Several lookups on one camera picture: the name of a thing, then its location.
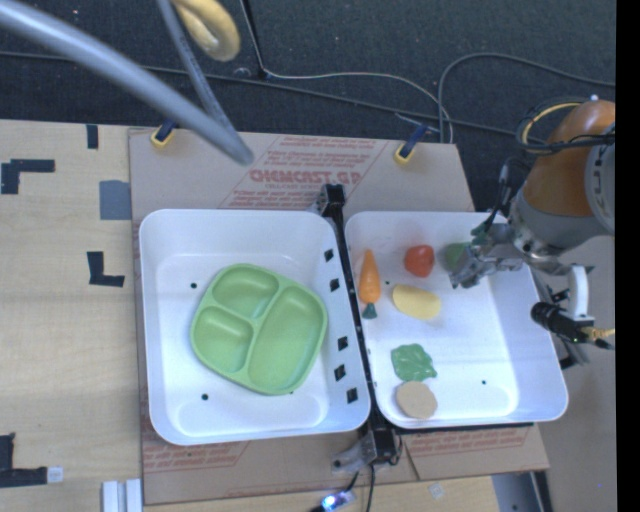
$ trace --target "cardboard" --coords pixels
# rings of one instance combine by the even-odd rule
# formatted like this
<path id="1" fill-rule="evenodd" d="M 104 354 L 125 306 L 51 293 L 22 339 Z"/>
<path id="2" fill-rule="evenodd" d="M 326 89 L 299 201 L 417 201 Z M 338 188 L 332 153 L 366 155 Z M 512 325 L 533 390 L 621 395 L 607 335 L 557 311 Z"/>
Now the cardboard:
<path id="1" fill-rule="evenodd" d="M 343 184 L 345 220 L 366 210 L 473 211 L 457 148 L 421 143 L 399 166 L 393 153 L 400 141 L 247 133 L 241 135 L 255 162 L 243 168 L 184 130 L 158 150 L 149 142 L 152 131 L 133 129 L 129 136 L 145 504 L 343 488 L 352 475 L 335 473 L 331 461 L 358 440 L 357 432 L 190 447 L 155 433 L 145 400 L 140 222 L 162 208 L 313 209 L 324 183 Z M 403 456 L 382 468 L 377 483 L 548 466 L 536 426 L 402 438 Z"/>

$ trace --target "orange carrot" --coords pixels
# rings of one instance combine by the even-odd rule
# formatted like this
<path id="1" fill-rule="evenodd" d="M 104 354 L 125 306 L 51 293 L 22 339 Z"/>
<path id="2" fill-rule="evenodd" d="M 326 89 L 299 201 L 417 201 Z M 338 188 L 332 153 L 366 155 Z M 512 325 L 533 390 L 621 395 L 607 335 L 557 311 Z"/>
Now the orange carrot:
<path id="1" fill-rule="evenodd" d="M 373 305 L 380 298 L 380 273 L 378 265 L 373 256 L 371 249 L 367 249 L 364 253 L 364 262 L 360 271 L 360 283 L 358 284 L 358 294 L 360 300 L 367 304 L 362 313 L 364 318 L 375 318 L 377 315 L 376 308 Z"/>

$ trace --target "green divided plate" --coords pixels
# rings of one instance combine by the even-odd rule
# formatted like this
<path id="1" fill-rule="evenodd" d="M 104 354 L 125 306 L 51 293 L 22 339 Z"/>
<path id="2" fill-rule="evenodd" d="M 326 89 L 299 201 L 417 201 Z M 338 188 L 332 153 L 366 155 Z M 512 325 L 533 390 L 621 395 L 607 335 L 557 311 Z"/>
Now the green divided plate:
<path id="1" fill-rule="evenodd" d="M 311 371 L 327 328 L 322 300 L 265 268 L 224 268 L 191 323 L 191 346 L 208 368 L 268 395 L 298 388 Z"/>

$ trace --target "white tray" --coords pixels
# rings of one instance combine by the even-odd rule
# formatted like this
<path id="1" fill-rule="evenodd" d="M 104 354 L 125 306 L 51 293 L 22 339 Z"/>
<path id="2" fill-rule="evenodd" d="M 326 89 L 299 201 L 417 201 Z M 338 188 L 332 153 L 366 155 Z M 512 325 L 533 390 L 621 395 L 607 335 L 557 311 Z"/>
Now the white tray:
<path id="1" fill-rule="evenodd" d="M 378 317 L 362 319 L 362 326 L 378 406 L 394 425 L 420 429 L 550 421 L 566 409 L 567 390 L 551 336 L 530 317 L 539 299 L 528 267 L 483 278 L 469 289 L 453 289 L 440 262 L 427 278 L 404 268 L 409 247 L 429 244 L 438 254 L 450 243 L 470 241 L 471 229 L 486 218 L 484 213 L 361 212 L 347 222 L 356 285 L 367 248 L 381 274 Z M 416 320 L 398 311 L 391 299 L 396 284 L 438 295 L 438 316 Z M 438 372 L 425 380 L 438 401 L 428 420 L 405 415 L 395 402 L 402 381 L 395 375 L 391 350 L 413 343 L 432 357 Z"/>
<path id="2" fill-rule="evenodd" d="M 335 234 L 299 211 L 159 210 L 139 232 L 149 409 L 179 445 L 352 431 L 371 407 Z M 293 393 L 265 396 L 205 367 L 190 346 L 193 315 L 217 272 L 251 263 L 315 291 L 328 326 Z"/>

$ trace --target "beige round disc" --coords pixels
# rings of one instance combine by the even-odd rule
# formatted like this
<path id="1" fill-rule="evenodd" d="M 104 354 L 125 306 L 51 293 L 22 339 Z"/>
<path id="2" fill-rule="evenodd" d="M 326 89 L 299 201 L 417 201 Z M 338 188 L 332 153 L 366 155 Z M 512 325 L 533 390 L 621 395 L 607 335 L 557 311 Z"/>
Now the beige round disc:
<path id="1" fill-rule="evenodd" d="M 435 395 L 424 382 L 410 380 L 398 386 L 396 402 L 407 416 L 426 420 L 438 407 Z"/>

